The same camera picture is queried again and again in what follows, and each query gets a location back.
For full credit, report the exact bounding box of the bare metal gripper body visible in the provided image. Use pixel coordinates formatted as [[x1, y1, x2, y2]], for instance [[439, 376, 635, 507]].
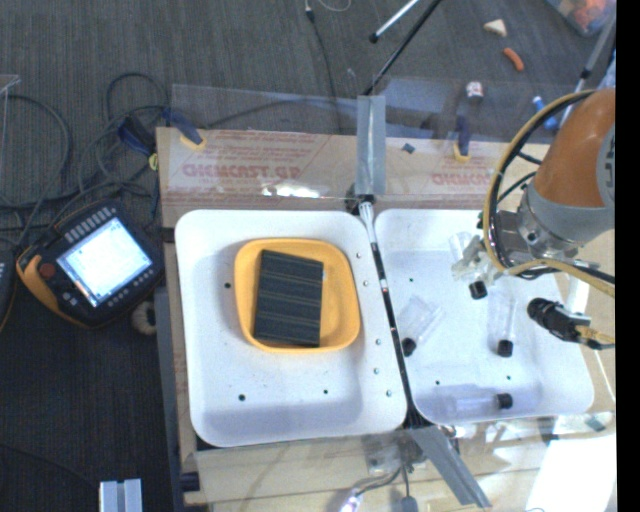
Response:
[[491, 208, 592, 272]]

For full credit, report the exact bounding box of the clear plastic bottle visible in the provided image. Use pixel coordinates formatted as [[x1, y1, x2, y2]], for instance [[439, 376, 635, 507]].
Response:
[[438, 385, 515, 419], [396, 294, 446, 358], [449, 231, 502, 301], [486, 291, 517, 359]]

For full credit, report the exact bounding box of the blue bottle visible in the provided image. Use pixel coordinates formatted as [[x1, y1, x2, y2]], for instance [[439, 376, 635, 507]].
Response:
[[531, 95, 560, 132]]

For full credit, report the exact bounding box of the white plastic tray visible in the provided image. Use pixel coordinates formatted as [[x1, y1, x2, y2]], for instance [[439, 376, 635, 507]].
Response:
[[173, 208, 409, 449], [373, 206, 596, 426]]

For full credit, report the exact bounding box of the yellow plate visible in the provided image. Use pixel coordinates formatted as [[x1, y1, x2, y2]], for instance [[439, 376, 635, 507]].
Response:
[[233, 237, 362, 355]]

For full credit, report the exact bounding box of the dark grey striped rectangular pad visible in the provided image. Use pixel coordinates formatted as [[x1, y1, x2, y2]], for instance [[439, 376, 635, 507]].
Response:
[[252, 248, 326, 349]]

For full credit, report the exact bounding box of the brown cardboard board, red print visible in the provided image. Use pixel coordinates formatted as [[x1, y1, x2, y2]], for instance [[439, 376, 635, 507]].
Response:
[[155, 126, 617, 506]]

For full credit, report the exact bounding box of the black cylinder on white bracket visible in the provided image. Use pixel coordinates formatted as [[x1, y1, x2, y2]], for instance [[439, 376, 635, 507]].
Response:
[[526, 277, 594, 346]]

